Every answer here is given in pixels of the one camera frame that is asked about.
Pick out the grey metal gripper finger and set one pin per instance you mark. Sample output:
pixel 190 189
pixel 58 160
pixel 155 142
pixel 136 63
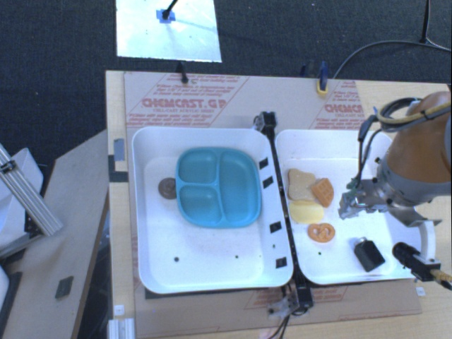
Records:
pixel 346 205
pixel 363 208

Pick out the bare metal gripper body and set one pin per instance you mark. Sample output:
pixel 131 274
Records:
pixel 377 196

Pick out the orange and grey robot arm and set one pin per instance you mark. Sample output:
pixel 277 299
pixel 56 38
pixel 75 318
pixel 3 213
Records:
pixel 420 143

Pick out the orange waffle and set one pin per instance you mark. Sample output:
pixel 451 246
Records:
pixel 323 191

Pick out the yellow potato slice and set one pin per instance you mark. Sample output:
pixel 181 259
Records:
pixel 305 212

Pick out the orange pretzel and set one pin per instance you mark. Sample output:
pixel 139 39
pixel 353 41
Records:
pixel 312 233

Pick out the tan toast bread slice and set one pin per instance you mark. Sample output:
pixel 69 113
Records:
pixel 298 185

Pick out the white plastic tray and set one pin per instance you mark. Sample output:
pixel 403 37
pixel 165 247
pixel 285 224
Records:
pixel 339 260
pixel 212 260

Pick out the thin black and white rod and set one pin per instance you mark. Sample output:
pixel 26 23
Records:
pixel 282 193

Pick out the blue divided plate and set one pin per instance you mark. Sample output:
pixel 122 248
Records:
pixel 233 189

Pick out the brown cardboard board red print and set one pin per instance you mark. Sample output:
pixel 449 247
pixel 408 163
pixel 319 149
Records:
pixel 226 104

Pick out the brown round biscuit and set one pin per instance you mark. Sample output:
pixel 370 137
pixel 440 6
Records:
pixel 166 189

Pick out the black cylinder on white bracket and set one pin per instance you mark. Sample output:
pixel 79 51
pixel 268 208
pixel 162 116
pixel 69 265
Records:
pixel 413 260

